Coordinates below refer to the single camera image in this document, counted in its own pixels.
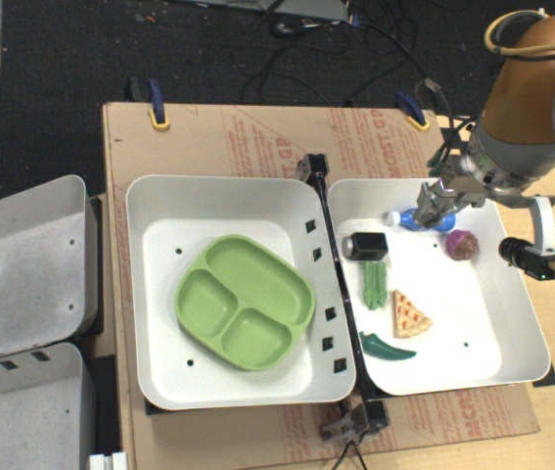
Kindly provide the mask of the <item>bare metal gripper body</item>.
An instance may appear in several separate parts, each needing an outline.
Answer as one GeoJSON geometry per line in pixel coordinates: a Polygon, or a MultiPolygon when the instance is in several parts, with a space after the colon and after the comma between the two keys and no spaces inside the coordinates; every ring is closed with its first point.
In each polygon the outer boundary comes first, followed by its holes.
{"type": "Polygon", "coordinates": [[[451,156],[439,177],[439,196],[447,210],[479,208],[486,199],[516,207],[522,201],[522,180],[486,157],[451,156]]]}

